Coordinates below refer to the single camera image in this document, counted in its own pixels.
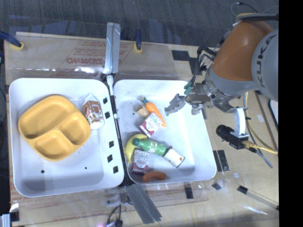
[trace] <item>orange carrot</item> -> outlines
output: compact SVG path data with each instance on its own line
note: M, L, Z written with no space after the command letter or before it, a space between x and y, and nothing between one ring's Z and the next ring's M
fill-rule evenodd
M164 119L163 119L163 117L162 117L160 111L159 111L158 108L156 107L156 105L153 104L153 103L151 103L151 102L148 102L147 99L146 99L146 97L144 97L144 98L141 100L141 102L145 103L145 107L146 107L147 111L148 111L150 114L154 112L154 113L161 119L161 121L162 121L162 126L163 126L163 127L166 127L166 123L165 123L165 121L164 121Z

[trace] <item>yellow banana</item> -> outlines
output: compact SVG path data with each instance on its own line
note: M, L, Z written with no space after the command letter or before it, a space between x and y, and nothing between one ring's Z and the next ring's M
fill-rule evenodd
M132 154L133 154L134 149L136 148L136 146L133 145L133 139L134 138L138 138L140 140L146 140L147 136L145 134L136 134L136 135L132 136L127 141L125 149L124 149L124 152L125 152L125 155L126 155L126 158L127 158L127 163L131 163L132 162L132 160L131 160Z

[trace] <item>brown sausage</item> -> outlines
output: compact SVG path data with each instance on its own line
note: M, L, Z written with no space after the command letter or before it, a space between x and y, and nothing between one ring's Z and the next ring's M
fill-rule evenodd
M156 178L158 180L165 180L166 179L166 174L164 172L159 172L159 171L152 171L146 173L143 177L142 180L147 183L149 182L152 178Z

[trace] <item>white can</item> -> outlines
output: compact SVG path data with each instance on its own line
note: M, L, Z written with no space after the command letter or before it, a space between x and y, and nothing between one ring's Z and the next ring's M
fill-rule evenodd
M185 156L170 146L163 158L170 162L174 167L178 167L184 161Z

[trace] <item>orange divided plate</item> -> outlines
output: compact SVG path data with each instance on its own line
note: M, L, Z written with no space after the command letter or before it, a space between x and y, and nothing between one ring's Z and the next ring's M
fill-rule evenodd
M90 136L90 126L82 112L67 98L48 96L25 111L18 129L27 143L44 159L60 161Z

